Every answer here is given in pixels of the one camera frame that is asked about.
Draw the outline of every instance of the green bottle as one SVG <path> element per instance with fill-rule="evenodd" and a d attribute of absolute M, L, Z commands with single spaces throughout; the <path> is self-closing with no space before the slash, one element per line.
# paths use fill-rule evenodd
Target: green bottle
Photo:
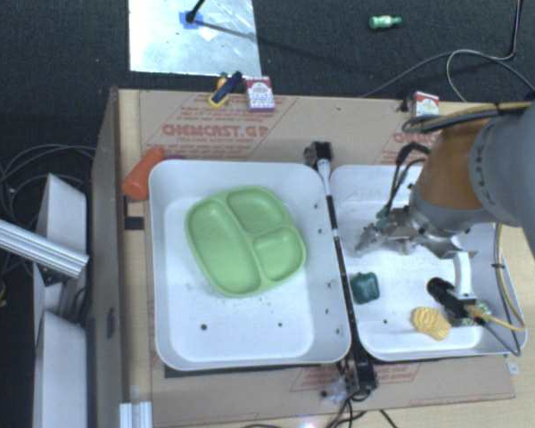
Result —
<path fill-rule="evenodd" d="M 391 16 L 374 16 L 368 20 L 368 26 L 371 29 L 387 29 L 393 25 L 398 25 L 402 22 L 402 18 L 393 18 Z"/>

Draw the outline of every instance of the dark floor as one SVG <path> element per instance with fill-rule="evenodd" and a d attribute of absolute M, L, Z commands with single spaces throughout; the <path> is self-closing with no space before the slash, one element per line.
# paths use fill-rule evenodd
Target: dark floor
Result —
<path fill-rule="evenodd" d="M 263 72 L 279 95 L 359 96 L 435 54 L 470 48 L 505 55 L 516 0 L 253 0 Z M 371 15 L 403 24 L 370 30 Z M 517 53 L 508 63 L 535 86 L 535 0 L 524 0 Z M 471 101 L 523 99 L 528 87 L 492 62 L 459 57 L 454 79 Z M 211 90 L 210 78 L 128 70 L 128 0 L 0 0 L 0 161 L 37 144 L 95 146 L 110 85 Z M 457 100 L 438 60 L 384 88 Z M 12 179 L 56 170 L 84 178 L 75 155 L 46 160 Z M 19 199 L 37 212 L 39 189 Z M 4 255 L 0 253 L 0 267 Z M 33 330 L 31 279 L 18 267 L 4 276 L 0 308 L 0 427 L 31 426 Z"/>

